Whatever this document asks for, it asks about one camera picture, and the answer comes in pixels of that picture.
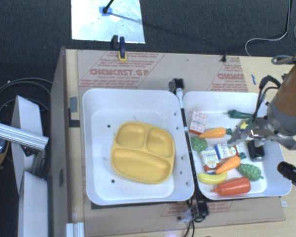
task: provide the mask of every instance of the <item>black carpet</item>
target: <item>black carpet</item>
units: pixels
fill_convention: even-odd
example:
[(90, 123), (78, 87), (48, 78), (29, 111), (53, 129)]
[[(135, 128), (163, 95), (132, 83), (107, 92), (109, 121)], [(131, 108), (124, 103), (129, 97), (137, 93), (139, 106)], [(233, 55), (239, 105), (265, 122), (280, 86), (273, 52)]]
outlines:
[[(289, 0), (140, 0), (146, 44), (129, 51), (247, 55), (252, 38), (278, 38), (285, 31)], [(288, 35), (280, 41), (252, 41), (252, 56), (296, 54), (293, 0)], [(0, 0), (0, 86), (9, 80), (53, 80), (61, 46), (109, 49), (108, 42), (71, 39), (71, 0)], [(35, 86), (5, 91), (0, 105), (15, 94), (48, 104)], [(1, 112), (10, 123), (13, 105)], [(43, 114), (47, 127), (48, 115)], [(0, 237), (17, 235), (18, 197), (9, 160), (0, 170)]]

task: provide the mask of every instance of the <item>toy carrot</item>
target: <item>toy carrot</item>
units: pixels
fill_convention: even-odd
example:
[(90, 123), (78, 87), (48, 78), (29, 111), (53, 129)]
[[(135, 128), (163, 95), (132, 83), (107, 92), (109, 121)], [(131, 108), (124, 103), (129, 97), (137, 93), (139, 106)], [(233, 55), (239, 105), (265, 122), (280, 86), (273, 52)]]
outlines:
[(240, 163), (241, 158), (239, 156), (232, 156), (228, 158), (227, 161), (225, 161), (218, 169), (216, 169), (216, 174), (236, 168), (240, 165)]
[(217, 185), (214, 192), (221, 196), (248, 193), (251, 190), (251, 184), (247, 177), (240, 177)]
[(223, 127), (217, 127), (213, 128), (211, 130), (208, 130), (202, 134), (200, 134), (198, 137), (200, 138), (221, 138), (224, 137), (226, 134), (232, 134), (232, 130), (225, 129)]

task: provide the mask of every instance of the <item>yellow banana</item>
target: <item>yellow banana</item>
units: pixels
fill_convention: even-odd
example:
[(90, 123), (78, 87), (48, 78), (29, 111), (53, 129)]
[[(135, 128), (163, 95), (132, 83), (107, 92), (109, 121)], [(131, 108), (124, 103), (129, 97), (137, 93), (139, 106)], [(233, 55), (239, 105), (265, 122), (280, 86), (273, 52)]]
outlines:
[(227, 172), (216, 174), (197, 173), (198, 180), (204, 184), (220, 184), (227, 179)]

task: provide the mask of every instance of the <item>yellow plate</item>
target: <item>yellow plate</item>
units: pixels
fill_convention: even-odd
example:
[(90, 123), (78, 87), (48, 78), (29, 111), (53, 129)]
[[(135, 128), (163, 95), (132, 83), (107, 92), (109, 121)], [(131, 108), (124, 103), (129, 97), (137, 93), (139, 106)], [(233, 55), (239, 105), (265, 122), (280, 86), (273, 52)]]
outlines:
[(159, 184), (170, 177), (174, 156), (174, 141), (167, 131), (131, 121), (122, 124), (115, 134), (111, 165), (131, 180)]

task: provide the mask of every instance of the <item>white tray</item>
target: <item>white tray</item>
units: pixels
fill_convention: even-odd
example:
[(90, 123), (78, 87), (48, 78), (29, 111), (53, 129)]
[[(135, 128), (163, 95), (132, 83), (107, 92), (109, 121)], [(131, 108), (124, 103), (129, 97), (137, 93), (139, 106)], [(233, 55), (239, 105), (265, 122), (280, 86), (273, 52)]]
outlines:
[[(190, 122), (192, 111), (197, 109), (207, 115), (206, 129), (224, 127), (231, 128), (234, 131), (236, 126), (241, 123), (242, 119), (229, 118), (227, 112), (236, 109), (245, 113), (253, 113), (256, 107), (257, 97), (258, 95), (254, 93), (188, 92), (183, 98), (187, 123), (189, 124)], [(258, 117), (264, 116), (265, 113), (266, 105), (262, 104), (258, 112)], [(230, 138), (230, 135), (226, 135), (223, 138), (206, 140), (209, 149), (213, 149), (215, 144), (226, 143)], [(281, 161), (284, 161), (280, 145), (277, 142), (266, 142), (263, 146), (265, 152), (264, 160), (262, 162), (252, 162), (246, 146), (248, 141), (238, 145), (240, 152), (244, 152), (247, 156), (246, 159), (242, 160), (242, 163), (249, 163), (259, 167), (264, 179), (251, 182), (251, 191), (249, 193), (223, 197), (213, 192), (214, 185), (198, 182), (199, 188), (204, 196), (212, 200), (223, 200), (284, 196), (290, 192), (292, 188), (291, 182), (277, 171), (277, 165)], [(196, 151), (193, 151), (193, 156), (196, 172), (204, 173), (201, 159)], [(228, 172), (227, 179), (236, 177), (241, 177), (237, 170), (234, 169)]]
[[(88, 90), (82, 99), (86, 191), (99, 205), (188, 200), (194, 182), (177, 97), (165, 90)], [(173, 172), (152, 185), (118, 175), (111, 166), (114, 134), (127, 121), (145, 122), (168, 131), (175, 142)]]

